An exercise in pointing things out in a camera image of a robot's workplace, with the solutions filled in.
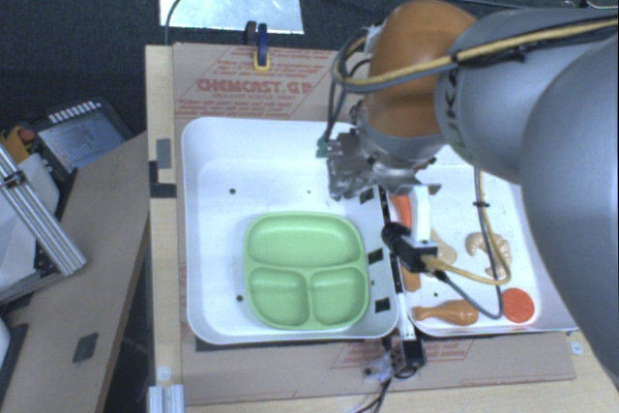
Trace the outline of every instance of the orange round toy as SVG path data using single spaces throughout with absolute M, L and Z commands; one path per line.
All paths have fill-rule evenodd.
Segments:
M 533 300 L 522 289 L 511 287 L 503 291 L 503 314 L 508 320 L 521 324 L 530 320 L 534 312 Z

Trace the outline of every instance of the clamp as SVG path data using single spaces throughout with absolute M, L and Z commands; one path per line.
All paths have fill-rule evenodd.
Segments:
M 256 51 L 253 53 L 253 68 L 260 73 L 266 73 L 271 69 L 271 56 L 268 46 L 268 32 L 266 23 L 257 25 L 255 21 L 250 21 L 245 27 L 245 44 L 256 44 Z

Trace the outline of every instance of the electronic device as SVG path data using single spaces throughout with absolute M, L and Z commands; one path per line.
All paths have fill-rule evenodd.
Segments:
M 33 152 L 41 154 L 57 182 L 133 136 L 100 97 L 52 107 L 30 129 L 36 134 Z

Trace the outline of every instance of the green plate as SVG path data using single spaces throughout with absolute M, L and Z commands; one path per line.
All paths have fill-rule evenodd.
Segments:
M 366 312 L 366 251 L 357 228 L 342 217 L 262 216 L 246 231 L 243 258 L 251 308 L 272 327 L 336 329 Z

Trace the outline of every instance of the yellow cable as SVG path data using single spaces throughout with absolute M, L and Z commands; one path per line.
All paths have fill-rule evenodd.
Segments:
M 347 85 L 351 86 L 365 86 L 371 84 L 385 83 L 391 81 L 392 79 L 396 79 L 403 76 L 414 76 L 415 74 L 422 73 L 429 70 L 440 69 L 442 67 L 449 66 L 454 62 L 466 62 L 472 59 L 476 59 L 479 57 L 485 57 L 489 55 L 495 55 L 505 50 L 509 50 L 510 48 L 518 48 L 520 46 L 526 44 L 534 44 L 537 42 L 545 42 L 551 40 L 561 40 L 569 37 L 573 37 L 576 35 L 583 35 L 585 33 L 590 33 L 592 31 L 610 28 L 613 26 L 617 26 L 619 24 L 619 20 L 617 17 L 612 19 L 606 19 L 603 21 L 594 21 L 587 22 L 585 24 L 578 24 L 574 26 L 564 26 L 559 28 L 549 28 L 539 31 L 534 31 L 532 33 L 527 33 L 525 35 L 518 35 L 515 37 L 510 37 L 503 40 L 497 40 L 495 42 L 490 42 L 487 44 L 481 44 L 477 46 L 472 46 L 470 48 L 465 48 L 451 55 L 445 55 L 443 57 L 439 57 L 438 59 L 434 59 L 422 64 L 415 64 L 413 66 L 408 66 L 406 68 L 401 68 L 395 71 L 389 71 L 388 73 L 384 73 L 377 76 L 371 77 L 362 77 L 362 78 L 353 78 L 353 77 L 343 77 L 339 72 L 339 68 L 335 66 L 336 75 L 339 79 Z M 355 40 L 355 42 L 351 45 L 350 49 L 346 56 L 348 57 L 354 50 L 359 48 L 366 41 L 366 35 L 361 36 L 359 39 Z
M 504 285 L 510 282 L 510 280 L 512 280 L 512 271 L 510 270 L 510 266 L 508 265 L 508 263 L 505 261 L 503 254 L 501 254 L 501 251 L 497 248 L 498 244 L 496 242 L 496 237 L 494 235 L 494 231 L 492 230 L 492 226 L 490 225 L 490 219 L 487 216 L 487 209 L 484 206 L 486 202 L 486 196 L 484 194 L 484 183 L 482 181 L 482 171 L 478 169 L 477 174 L 478 174 L 478 180 L 480 184 L 480 202 L 482 203 L 482 206 L 480 206 L 479 208 L 482 209 L 484 225 L 486 226 L 487 235 L 490 241 L 489 249 L 492 250 L 496 258 L 498 258 L 499 263 L 505 269 L 505 277 L 500 280 L 489 279 L 489 278 L 485 278 L 482 276 L 478 276 L 477 274 L 473 274 L 472 272 L 459 269 L 458 267 L 453 267 L 443 262 L 442 260 L 439 260 L 435 256 L 423 255 L 421 258 L 422 258 L 422 261 L 426 264 L 426 266 L 429 269 L 442 270 L 444 272 L 452 272 L 454 274 L 458 274 L 459 276 L 463 276 L 464 278 L 471 279 L 476 282 L 480 282 L 482 284 Z

